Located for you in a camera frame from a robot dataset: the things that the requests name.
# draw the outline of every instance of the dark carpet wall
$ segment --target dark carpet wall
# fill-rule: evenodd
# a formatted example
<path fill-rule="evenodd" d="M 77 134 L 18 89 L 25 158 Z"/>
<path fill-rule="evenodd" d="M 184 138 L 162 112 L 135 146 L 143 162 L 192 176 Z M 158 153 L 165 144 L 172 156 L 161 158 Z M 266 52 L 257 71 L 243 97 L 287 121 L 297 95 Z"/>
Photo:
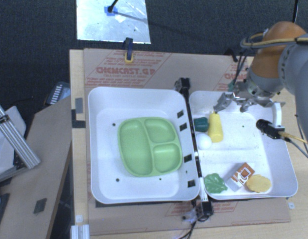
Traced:
<path fill-rule="evenodd" d="M 223 54 L 239 52 L 247 35 L 292 20 L 294 0 L 145 0 L 150 45 L 137 50 Z M 297 24 L 308 31 L 308 0 Z M 0 0 L 0 103 L 15 101 L 26 121 L 42 109 L 58 81 L 69 81 L 69 50 L 119 49 L 121 43 L 78 41 L 76 0 Z"/>

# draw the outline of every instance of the green plate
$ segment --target green plate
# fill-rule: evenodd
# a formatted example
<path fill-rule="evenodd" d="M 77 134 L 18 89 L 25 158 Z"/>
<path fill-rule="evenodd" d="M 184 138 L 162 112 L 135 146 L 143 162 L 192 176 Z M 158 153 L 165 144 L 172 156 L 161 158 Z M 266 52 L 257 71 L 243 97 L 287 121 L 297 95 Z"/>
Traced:
<path fill-rule="evenodd" d="M 125 120 L 118 129 L 118 145 L 125 168 L 138 177 L 171 173 L 182 164 L 175 128 L 161 117 Z"/>

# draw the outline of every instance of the small carton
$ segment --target small carton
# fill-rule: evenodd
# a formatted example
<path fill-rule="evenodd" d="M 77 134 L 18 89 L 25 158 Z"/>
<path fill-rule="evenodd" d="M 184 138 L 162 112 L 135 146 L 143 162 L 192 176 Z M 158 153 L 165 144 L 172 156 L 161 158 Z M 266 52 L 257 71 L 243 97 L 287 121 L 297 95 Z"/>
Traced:
<path fill-rule="evenodd" d="M 244 163 L 227 181 L 226 184 L 233 190 L 240 189 L 254 174 L 254 170 L 247 163 Z"/>

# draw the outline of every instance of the cardboard sheet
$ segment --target cardboard sheet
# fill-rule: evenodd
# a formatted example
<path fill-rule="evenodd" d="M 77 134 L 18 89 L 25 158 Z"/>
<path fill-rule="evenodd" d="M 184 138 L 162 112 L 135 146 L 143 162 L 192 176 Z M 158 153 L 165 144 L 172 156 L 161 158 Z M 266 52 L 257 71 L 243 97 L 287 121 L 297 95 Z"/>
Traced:
<path fill-rule="evenodd" d="M 250 65 L 252 59 L 246 60 Z M 191 80 L 190 93 L 196 90 L 226 91 L 235 76 L 236 63 L 230 56 L 193 55 L 134 51 L 134 62 L 126 64 L 124 51 L 84 50 L 85 98 L 97 86 L 172 89 L 180 77 Z M 87 191 L 91 235 L 174 230 L 189 228 L 182 214 L 192 208 L 190 202 L 102 205 L 90 188 L 90 152 L 88 112 L 86 114 Z M 197 227 L 289 222 L 283 198 L 214 202 L 215 214 Z"/>

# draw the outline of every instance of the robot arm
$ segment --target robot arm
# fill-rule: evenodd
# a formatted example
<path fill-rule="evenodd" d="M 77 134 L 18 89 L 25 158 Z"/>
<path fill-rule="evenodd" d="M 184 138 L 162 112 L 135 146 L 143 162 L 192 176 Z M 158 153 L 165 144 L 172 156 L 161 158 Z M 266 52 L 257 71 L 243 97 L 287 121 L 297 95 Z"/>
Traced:
<path fill-rule="evenodd" d="M 261 42 L 244 39 L 241 46 L 257 52 L 246 79 L 234 85 L 233 95 L 226 96 L 226 104 L 235 100 L 242 112 L 254 104 L 271 107 L 271 98 L 285 87 L 295 95 L 299 124 L 308 142 L 308 34 L 293 23 L 279 22 L 264 34 Z M 226 106 L 219 103 L 215 110 Z"/>

